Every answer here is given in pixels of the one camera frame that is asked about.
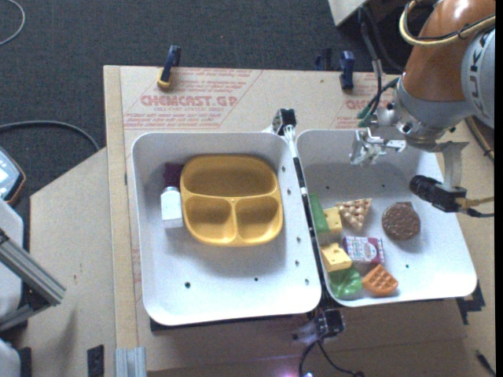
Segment white plastic tray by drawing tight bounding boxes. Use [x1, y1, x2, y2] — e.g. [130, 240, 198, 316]
[130, 131, 324, 327]
[295, 128, 479, 309]

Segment green lettuce leaf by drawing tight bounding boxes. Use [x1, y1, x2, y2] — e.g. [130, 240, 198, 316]
[327, 266, 364, 301]

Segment brown cardboard board red print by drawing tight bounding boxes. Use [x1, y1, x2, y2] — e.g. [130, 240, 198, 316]
[102, 64, 496, 377]

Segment black block with thin wires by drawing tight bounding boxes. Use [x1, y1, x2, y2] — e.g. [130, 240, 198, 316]
[292, 308, 347, 342]
[270, 108, 298, 137]

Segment brown round biscuit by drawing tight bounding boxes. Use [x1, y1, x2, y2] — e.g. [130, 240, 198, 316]
[380, 201, 422, 241]

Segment yellow divided plate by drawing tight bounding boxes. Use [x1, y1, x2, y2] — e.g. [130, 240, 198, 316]
[179, 154, 285, 247]

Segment dark purple toy grapes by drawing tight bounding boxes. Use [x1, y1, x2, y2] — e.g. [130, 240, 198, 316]
[162, 162, 186, 189]

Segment thin black and white rod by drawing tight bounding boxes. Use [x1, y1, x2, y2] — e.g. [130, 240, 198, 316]
[286, 130, 327, 304]

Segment green rectangular block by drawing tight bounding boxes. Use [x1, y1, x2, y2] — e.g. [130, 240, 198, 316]
[307, 192, 332, 236]

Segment white plastic bottle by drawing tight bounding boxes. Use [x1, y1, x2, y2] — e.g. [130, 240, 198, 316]
[160, 185, 185, 229]

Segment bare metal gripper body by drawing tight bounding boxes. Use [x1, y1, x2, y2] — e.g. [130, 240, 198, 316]
[373, 106, 450, 153]

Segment toy pizza slice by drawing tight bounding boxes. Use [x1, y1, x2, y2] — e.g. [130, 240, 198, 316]
[335, 197, 373, 233]

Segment yellow cheese wedge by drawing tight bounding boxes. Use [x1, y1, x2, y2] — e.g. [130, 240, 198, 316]
[319, 242, 353, 273]
[322, 206, 344, 235]

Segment black cylinder on white bracket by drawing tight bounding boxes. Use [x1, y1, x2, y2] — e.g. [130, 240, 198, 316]
[409, 141, 471, 214]

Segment pink and purple carton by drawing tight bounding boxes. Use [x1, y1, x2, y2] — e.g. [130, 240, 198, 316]
[341, 235, 386, 265]

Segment orange waffle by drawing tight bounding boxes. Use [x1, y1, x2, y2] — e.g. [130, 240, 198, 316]
[361, 263, 399, 298]

